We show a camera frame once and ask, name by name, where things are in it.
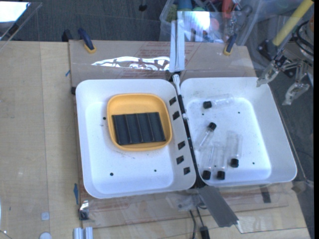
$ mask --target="yellow pole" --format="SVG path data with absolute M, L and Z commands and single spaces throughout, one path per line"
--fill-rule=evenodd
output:
M 279 46 L 291 30 L 295 27 L 298 21 L 305 15 L 309 8 L 313 5 L 312 0 L 303 0 L 298 8 L 294 11 L 283 28 L 279 31 L 276 37 L 273 39 L 273 44 Z

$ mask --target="black cap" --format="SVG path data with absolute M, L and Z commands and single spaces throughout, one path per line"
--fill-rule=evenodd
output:
M 217 179 L 218 180 L 225 180 L 225 172 L 224 171 L 218 171 L 217 172 Z
M 209 129 L 211 129 L 212 131 L 215 130 L 215 128 L 217 127 L 217 125 L 214 122 L 209 123 L 209 125 L 207 126 Z
M 230 166 L 234 167 L 234 168 L 238 167 L 239 166 L 239 160 L 237 158 L 232 158 L 230 160 Z
M 211 108 L 212 107 L 211 101 L 205 101 L 203 103 L 203 107 L 204 107 L 204 109 Z
M 203 171 L 203 179 L 204 180 L 209 180 L 210 179 L 210 175 L 211 175 L 210 171 L 208 171 L 208 170 L 204 170 Z

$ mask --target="yellow tray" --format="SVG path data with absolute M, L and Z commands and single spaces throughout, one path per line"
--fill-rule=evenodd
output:
M 112 121 L 112 115 L 159 113 L 163 127 L 165 141 L 119 145 Z M 121 94 L 110 98 L 107 104 L 107 120 L 113 144 L 126 151 L 145 151 L 162 148 L 172 139 L 172 129 L 169 114 L 164 101 L 153 94 Z

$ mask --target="wooden table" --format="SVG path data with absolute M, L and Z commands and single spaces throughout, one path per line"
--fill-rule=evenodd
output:
M 0 54 L 0 229 L 11 238 L 38 238 L 45 231 L 53 239 L 72 238 L 82 226 L 73 192 L 79 174 L 69 70 L 68 43 L 11 41 Z M 240 234 L 232 226 L 212 229 L 211 238 L 309 238 L 297 197 L 290 192 L 287 200 L 285 207 L 236 213 L 246 225 L 258 222 L 260 230 L 271 222 L 274 231 Z M 192 231 L 192 220 L 162 221 L 158 227 L 98 228 L 94 238 L 164 238 L 169 230 Z

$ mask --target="gray floor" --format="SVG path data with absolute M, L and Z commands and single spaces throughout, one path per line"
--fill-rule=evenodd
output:
M 66 29 L 70 30 L 74 39 L 78 39 L 79 27 L 90 33 L 92 39 L 158 41 L 159 17 L 166 3 L 166 0 L 146 0 L 148 8 L 142 19 L 139 6 L 143 0 L 24 1 L 42 2 L 38 14 L 15 36 L 15 39 L 30 41 L 61 41 L 62 33 Z M 268 61 L 259 57 L 256 49 L 260 40 L 267 36 L 265 33 L 269 33 L 269 29 L 272 29 L 267 23 L 269 22 L 257 24 L 246 43 L 254 65 L 260 72 Z M 311 87 L 291 106 L 282 106 L 285 92 L 293 82 L 293 78 L 280 74 L 270 86 L 278 100 L 279 109 L 296 149 L 298 174 L 294 182 L 295 190 L 311 237 L 314 238 L 314 93 Z

